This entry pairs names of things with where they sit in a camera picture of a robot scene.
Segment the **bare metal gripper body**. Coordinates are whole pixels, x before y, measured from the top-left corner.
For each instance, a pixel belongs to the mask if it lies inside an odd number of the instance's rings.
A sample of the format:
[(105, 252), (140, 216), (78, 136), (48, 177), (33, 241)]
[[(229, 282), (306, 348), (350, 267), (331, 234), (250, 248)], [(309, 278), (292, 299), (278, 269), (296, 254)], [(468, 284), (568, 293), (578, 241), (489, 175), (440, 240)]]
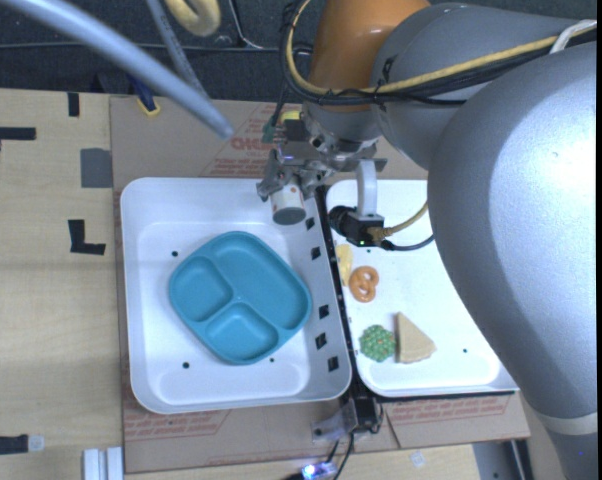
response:
[(352, 172), (360, 160), (376, 153), (377, 138), (351, 141), (327, 133), (302, 117), (282, 116), (274, 128), (274, 149), (268, 158), (268, 179), (324, 181), (335, 173)]

